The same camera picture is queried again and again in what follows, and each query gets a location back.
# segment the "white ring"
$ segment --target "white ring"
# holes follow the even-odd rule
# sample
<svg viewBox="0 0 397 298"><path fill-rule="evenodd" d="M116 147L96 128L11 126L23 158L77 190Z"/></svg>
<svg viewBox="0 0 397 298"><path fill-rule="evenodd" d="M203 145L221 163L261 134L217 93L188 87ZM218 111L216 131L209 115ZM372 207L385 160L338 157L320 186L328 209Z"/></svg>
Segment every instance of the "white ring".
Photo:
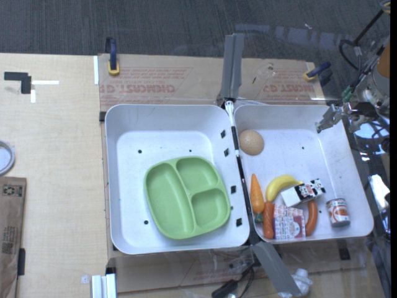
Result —
<svg viewBox="0 0 397 298"><path fill-rule="evenodd" d="M3 168L3 169L0 169L0 176L2 176L4 174L6 174L12 168L12 166L14 165L15 153L12 150L11 146L8 143L6 143L6 142L4 142L2 140L0 140L0 147L4 147L11 155L11 158L10 158L8 164L6 165L6 167Z"/></svg>

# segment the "green plate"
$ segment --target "green plate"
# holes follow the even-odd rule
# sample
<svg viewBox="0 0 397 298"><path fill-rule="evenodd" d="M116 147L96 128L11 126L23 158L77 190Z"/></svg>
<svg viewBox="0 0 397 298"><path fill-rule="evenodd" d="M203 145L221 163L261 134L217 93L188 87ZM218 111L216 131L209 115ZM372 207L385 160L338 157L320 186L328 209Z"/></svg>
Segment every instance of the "green plate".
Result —
<svg viewBox="0 0 397 298"><path fill-rule="evenodd" d="M153 220L169 238L180 240L210 232L230 216L223 181L205 158L160 162L146 172L144 185Z"/></svg>

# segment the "brown paper bag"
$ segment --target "brown paper bag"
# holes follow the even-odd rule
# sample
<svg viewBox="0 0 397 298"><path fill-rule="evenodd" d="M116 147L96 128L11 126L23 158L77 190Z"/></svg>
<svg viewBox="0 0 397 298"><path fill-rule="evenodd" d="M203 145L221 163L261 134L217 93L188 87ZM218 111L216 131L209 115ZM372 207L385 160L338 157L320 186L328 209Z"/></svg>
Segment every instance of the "brown paper bag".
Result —
<svg viewBox="0 0 397 298"><path fill-rule="evenodd" d="M0 177L0 297L15 298L25 178Z"/></svg>

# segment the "can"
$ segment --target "can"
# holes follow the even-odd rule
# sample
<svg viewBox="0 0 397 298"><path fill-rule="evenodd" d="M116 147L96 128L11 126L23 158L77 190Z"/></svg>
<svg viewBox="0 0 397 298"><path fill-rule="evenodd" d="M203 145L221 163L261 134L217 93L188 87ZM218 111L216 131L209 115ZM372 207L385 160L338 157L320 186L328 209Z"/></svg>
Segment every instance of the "can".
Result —
<svg viewBox="0 0 397 298"><path fill-rule="evenodd" d="M326 203L332 227L341 227L350 224L345 199L338 198Z"/></svg>

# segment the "blue clamp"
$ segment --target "blue clamp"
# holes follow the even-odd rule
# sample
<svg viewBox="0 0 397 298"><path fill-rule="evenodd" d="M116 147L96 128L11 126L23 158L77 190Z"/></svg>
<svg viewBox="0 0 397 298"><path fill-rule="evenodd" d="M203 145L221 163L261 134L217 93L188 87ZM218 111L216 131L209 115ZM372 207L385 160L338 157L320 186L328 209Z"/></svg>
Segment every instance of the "blue clamp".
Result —
<svg viewBox="0 0 397 298"><path fill-rule="evenodd" d="M110 60L107 62L109 75L116 76L120 74L120 66L116 57L116 40L112 37L106 38L105 53L110 53Z"/></svg>
<svg viewBox="0 0 397 298"><path fill-rule="evenodd" d="M321 72L323 72L324 70L326 70L330 66L331 66L330 62L325 62L325 63L317 66L316 68L314 68L311 71L306 71L306 72L303 73L303 79L306 82L310 82L310 81L314 80L317 77L317 75L321 74Z"/></svg>

